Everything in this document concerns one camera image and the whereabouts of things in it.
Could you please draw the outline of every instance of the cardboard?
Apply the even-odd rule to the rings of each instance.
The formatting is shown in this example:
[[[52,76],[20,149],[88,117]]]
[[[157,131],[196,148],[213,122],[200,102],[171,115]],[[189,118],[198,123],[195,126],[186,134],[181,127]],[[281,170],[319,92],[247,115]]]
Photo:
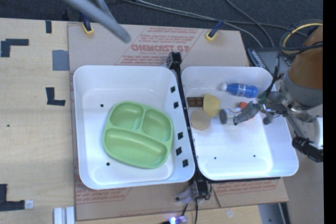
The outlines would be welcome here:
[[[81,182],[72,78],[76,69],[84,65],[162,66],[171,51],[181,53],[182,69],[189,66],[248,66],[240,33],[220,30],[214,40],[207,41],[205,34],[209,29],[124,25],[132,38],[129,44],[124,44],[102,26],[93,24],[93,28],[94,33],[86,35],[81,24],[68,25],[76,219],[181,212],[185,205],[176,203],[174,196],[184,191],[188,182],[108,190],[89,189]],[[288,200],[282,179],[215,183],[212,188],[210,199],[200,202],[200,210]]]

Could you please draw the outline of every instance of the blue plastic bottle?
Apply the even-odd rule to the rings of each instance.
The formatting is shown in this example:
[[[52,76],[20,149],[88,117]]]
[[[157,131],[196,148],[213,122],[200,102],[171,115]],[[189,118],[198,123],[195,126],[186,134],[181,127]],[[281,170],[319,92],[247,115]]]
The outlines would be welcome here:
[[[249,86],[242,83],[226,84],[222,83],[219,86],[221,91],[227,91],[235,96],[254,98],[258,94],[258,89],[255,86]]]

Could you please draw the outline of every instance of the round beige object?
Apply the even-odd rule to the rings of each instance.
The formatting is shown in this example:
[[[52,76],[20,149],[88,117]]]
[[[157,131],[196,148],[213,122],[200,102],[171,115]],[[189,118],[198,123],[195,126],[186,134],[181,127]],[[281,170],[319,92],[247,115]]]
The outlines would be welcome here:
[[[197,130],[205,130],[210,126],[210,116],[203,110],[195,110],[190,117],[193,128]]]

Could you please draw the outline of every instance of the green divided plate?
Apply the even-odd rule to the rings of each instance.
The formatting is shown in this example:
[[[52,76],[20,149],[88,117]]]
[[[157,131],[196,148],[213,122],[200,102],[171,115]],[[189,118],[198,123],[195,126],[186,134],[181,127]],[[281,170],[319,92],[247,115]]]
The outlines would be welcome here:
[[[165,113],[131,101],[114,105],[103,134],[103,146],[109,156],[147,169],[164,164],[172,141],[173,123]]]

